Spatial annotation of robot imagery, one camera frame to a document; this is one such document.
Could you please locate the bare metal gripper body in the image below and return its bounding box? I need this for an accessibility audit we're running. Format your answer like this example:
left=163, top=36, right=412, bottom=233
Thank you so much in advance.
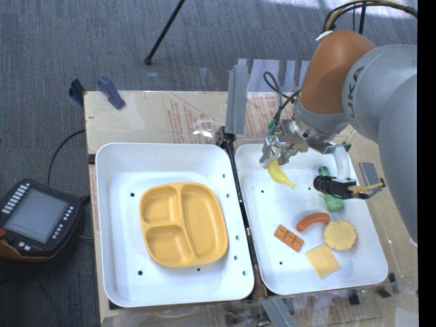
left=272, top=118, right=353, bottom=155

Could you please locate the yellow banana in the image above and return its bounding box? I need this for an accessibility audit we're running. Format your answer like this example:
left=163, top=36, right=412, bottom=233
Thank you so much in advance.
left=266, top=158, right=297, bottom=190

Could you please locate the green bottle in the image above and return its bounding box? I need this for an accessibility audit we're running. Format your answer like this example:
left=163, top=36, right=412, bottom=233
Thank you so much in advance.
left=317, top=166, right=345, bottom=213

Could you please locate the orange sausage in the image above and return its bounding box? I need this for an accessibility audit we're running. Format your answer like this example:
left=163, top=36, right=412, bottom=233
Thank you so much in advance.
left=295, top=212, right=331, bottom=233

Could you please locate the orange waffle biscuit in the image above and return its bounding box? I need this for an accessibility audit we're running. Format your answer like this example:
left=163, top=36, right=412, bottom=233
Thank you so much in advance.
left=273, top=223, right=305, bottom=253

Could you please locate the yellow round biscuit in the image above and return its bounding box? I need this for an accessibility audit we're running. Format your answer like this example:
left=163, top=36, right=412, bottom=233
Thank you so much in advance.
left=324, top=220, right=358, bottom=251

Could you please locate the yellow divided plate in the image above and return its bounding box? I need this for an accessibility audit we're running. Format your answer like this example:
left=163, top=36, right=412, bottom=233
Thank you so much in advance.
left=138, top=182, right=230, bottom=269

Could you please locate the yellow cheese slice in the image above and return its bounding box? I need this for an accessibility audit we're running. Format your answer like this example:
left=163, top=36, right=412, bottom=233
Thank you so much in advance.
left=305, top=243, right=341, bottom=280

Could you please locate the white plastic tray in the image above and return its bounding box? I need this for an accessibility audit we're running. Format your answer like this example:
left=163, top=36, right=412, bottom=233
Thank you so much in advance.
left=234, top=142, right=390, bottom=296
left=95, top=142, right=255, bottom=309

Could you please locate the brown cardboard board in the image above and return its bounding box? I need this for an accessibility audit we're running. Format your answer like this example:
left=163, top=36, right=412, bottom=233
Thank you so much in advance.
left=83, top=90, right=418, bottom=327

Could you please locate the black cylinder on white bracket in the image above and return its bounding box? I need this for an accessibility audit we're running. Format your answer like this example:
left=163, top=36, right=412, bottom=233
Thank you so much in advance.
left=313, top=144, right=358, bottom=200

